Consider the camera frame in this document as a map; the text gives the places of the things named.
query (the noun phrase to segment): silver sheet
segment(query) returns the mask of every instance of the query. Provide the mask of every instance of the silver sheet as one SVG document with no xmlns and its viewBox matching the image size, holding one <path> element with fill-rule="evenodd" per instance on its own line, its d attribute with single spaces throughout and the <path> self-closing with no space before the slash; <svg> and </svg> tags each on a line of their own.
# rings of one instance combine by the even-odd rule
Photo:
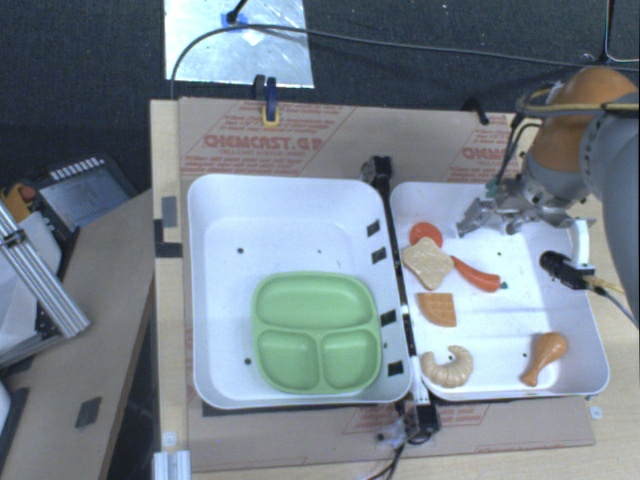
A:
<svg viewBox="0 0 640 480">
<path fill-rule="evenodd" d="M 223 16 L 240 0 L 165 0 L 165 76 L 196 37 L 225 26 Z M 304 28 L 302 0 L 249 0 L 239 22 Z M 176 80 L 251 84 L 257 74 L 275 76 L 278 86 L 313 88 L 307 37 L 245 30 L 204 40 L 182 61 Z"/>
</svg>

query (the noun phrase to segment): bread slice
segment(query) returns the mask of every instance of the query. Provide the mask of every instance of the bread slice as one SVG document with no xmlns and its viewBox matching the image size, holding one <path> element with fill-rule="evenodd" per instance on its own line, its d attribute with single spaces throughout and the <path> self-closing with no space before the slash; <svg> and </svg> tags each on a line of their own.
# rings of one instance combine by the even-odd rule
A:
<svg viewBox="0 0 640 480">
<path fill-rule="evenodd" d="M 455 327 L 458 324 L 451 293 L 418 293 L 418 307 L 432 324 L 442 327 Z"/>
<path fill-rule="evenodd" d="M 431 238 L 421 238 L 416 245 L 402 251 L 402 262 L 427 290 L 436 290 L 453 270 L 453 260 Z"/>
</svg>

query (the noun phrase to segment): green plate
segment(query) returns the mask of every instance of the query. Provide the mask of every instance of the green plate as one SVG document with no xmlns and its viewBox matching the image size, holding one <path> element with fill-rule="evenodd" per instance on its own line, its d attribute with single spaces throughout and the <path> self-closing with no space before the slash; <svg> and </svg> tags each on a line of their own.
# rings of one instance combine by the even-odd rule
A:
<svg viewBox="0 0 640 480">
<path fill-rule="evenodd" d="M 251 321 L 260 373 L 281 391 L 360 391 L 378 376 L 378 313 L 371 292 L 355 277 L 269 276 L 253 294 Z"/>
</svg>

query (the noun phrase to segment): toy food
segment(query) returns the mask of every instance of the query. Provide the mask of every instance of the toy food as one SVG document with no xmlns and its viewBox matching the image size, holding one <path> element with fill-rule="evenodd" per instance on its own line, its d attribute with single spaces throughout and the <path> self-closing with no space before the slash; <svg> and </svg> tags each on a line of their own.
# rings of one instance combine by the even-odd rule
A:
<svg viewBox="0 0 640 480">
<path fill-rule="evenodd" d="M 402 262 L 428 290 L 440 286 L 453 270 L 453 261 L 431 238 L 421 238 L 416 245 L 402 251 Z"/>
<path fill-rule="evenodd" d="M 451 259 L 458 272 L 462 274 L 462 277 L 481 290 L 485 292 L 495 292 L 500 288 L 500 276 L 480 272 L 455 256 L 451 256 Z"/>
<path fill-rule="evenodd" d="M 431 238 L 438 247 L 442 247 L 444 242 L 440 230 L 429 222 L 418 222 L 409 232 L 409 243 L 415 245 L 421 238 Z"/>
<path fill-rule="evenodd" d="M 420 357 L 422 373 L 439 386 L 445 388 L 457 388 L 463 386 L 469 380 L 473 372 L 473 357 L 469 351 L 458 345 L 451 345 L 449 351 L 456 356 L 456 359 L 448 364 L 436 364 L 433 352 L 425 352 Z"/>
<path fill-rule="evenodd" d="M 442 327 L 455 327 L 456 309 L 451 293 L 419 293 L 418 307 L 429 322 Z"/>
<path fill-rule="evenodd" d="M 538 373 L 545 366 L 560 359 L 567 351 L 567 340 L 559 332 L 547 332 L 538 338 L 536 342 L 533 364 L 521 380 L 532 388 L 538 385 Z"/>
</svg>

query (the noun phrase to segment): red round toy food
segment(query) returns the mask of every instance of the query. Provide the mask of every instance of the red round toy food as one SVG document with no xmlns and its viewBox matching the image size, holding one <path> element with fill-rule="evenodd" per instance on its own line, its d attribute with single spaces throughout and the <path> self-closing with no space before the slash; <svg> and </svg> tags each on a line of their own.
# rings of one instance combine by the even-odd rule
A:
<svg viewBox="0 0 640 480">
<path fill-rule="evenodd" d="M 429 224 L 428 222 L 418 222 L 411 228 L 409 232 L 409 243 L 411 245 L 415 245 L 421 238 L 431 238 L 436 245 L 442 248 L 442 233 L 440 230 L 435 227 L 433 224 Z"/>
</svg>

